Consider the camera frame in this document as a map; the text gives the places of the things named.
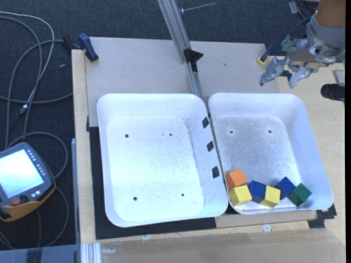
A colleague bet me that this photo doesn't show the pale flat board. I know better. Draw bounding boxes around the pale flat board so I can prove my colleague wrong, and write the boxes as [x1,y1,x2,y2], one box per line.
[84,36,281,128]

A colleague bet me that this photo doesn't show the orange cube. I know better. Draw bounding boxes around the orange cube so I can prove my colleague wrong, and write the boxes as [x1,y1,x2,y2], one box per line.
[225,168,248,191]

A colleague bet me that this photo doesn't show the yellow cube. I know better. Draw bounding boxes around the yellow cube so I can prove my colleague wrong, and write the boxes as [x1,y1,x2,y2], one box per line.
[258,185,281,209]
[228,184,253,206]

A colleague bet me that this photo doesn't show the blue cube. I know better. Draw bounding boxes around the blue cube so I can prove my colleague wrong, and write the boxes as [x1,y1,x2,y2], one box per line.
[247,180,267,203]
[274,176,297,200]

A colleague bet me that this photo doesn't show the white plastic tray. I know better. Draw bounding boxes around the white plastic tray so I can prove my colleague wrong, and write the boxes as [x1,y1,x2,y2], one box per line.
[96,93,229,228]
[207,92,335,216]

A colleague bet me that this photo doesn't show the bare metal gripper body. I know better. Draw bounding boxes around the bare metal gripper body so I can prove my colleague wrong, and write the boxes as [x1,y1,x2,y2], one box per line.
[284,31,346,71]

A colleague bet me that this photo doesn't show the green cube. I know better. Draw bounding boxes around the green cube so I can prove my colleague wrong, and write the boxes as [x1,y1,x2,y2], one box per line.
[287,182,313,208]

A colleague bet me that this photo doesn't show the black cylinder on white bracket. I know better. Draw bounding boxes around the black cylinder on white bracket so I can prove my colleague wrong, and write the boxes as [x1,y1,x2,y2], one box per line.
[320,70,346,102]

